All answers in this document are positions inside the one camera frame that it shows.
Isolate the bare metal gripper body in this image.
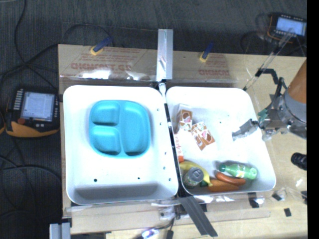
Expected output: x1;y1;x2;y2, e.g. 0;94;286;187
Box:
258;108;308;139

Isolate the white and orange packet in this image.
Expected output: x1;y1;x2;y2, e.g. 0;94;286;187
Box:
172;132;185;163

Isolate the black cylinder on white bracket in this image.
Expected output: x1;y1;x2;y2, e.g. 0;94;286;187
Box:
291;152;308;171

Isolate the green can grey lid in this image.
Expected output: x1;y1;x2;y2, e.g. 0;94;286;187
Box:
183;167;205;190

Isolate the yellow banana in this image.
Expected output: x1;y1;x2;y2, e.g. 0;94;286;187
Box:
179;160;213;187

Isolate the thin black and white rod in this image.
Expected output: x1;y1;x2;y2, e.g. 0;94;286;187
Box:
158;82;181;198

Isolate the brown cardboard board red print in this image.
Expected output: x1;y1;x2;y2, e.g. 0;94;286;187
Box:
57;43;272;235

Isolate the brown and white carton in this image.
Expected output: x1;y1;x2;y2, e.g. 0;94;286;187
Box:
176;103;194;133
190;121;216;151

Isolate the blue divided plate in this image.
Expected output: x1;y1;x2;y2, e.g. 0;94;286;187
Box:
88;99;152;158

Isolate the white plastic tray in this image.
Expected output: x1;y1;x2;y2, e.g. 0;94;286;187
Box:
165;86;277;197
62;84;179;206

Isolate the red sausage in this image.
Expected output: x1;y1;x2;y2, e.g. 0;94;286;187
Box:
215;171;247;186

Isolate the green plastic bottle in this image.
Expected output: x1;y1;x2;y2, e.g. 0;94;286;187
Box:
218;163;258;181

